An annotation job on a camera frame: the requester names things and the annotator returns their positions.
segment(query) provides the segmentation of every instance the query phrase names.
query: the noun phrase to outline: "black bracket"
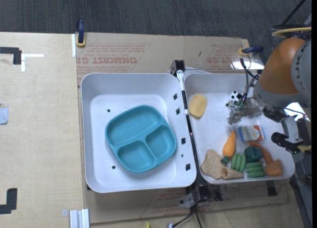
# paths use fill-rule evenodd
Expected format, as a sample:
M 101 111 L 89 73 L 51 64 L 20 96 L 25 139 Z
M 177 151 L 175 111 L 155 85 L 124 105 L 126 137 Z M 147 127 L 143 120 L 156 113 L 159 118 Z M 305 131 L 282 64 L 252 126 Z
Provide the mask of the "black bracket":
M 19 48 L 0 47 L 0 54 L 12 54 L 13 64 L 21 65 L 22 51 Z
M 6 192 L 6 204 L 0 205 L 0 214 L 11 214 L 16 210 L 17 188 L 10 188 Z

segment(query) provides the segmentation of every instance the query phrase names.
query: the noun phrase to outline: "yellow cable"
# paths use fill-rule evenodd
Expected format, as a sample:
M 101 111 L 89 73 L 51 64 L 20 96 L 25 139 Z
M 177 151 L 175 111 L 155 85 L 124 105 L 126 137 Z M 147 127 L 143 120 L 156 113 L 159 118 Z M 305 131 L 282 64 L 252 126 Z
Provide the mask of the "yellow cable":
M 284 30 L 279 30 L 279 31 L 272 32 L 272 35 L 273 36 L 277 36 L 277 37 L 285 37 L 285 35 L 281 35 L 281 34 L 287 33 L 287 32 L 300 32 L 300 31 L 311 31 L 311 30 L 312 30 L 311 27 L 300 27 L 300 28 L 284 29 Z

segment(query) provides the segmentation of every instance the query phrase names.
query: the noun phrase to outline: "toy waffle cone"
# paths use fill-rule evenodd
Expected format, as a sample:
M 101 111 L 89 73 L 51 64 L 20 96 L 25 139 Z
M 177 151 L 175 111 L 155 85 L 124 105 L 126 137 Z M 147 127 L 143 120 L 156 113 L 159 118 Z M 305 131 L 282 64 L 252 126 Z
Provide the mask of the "toy waffle cone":
M 243 173 L 228 167 L 223 167 L 221 169 L 221 176 L 223 177 L 223 179 L 242 178 Z

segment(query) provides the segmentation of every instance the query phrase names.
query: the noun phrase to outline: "orange carrot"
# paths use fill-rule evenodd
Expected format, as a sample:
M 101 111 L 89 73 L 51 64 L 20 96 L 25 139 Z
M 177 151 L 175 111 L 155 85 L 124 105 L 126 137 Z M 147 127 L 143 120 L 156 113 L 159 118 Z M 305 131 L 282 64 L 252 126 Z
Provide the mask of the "orange carrot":
M 229 137 L 227 138 L 226 142 L 223 145 L 222 148 L 222 154 L 224 156 L 227 156 L 228 158 L 231 158 L 234 154 L 234 151 L 236 149 L 236 131 L 231 131 Z
M 260 143 L 258 143 L 256 141 L 250 141 L 249 145 L 261 148 L 264 161 L 266 162 L 267 165 L 269 165 L 270 163 L 273 162 L 273 159 L 272 159 L 270 153 Z

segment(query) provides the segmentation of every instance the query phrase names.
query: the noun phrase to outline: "blue divided plate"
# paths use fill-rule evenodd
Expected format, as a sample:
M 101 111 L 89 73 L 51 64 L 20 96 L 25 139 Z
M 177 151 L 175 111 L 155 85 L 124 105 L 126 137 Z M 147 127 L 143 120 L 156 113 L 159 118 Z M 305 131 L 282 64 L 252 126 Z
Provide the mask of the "blue divided plate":
M 132 172 L 150 170 L 176 150 L 176 138 L 167 121 L 147 105 L 116 116 L 107 124 L 105 133 L 114 155 Z

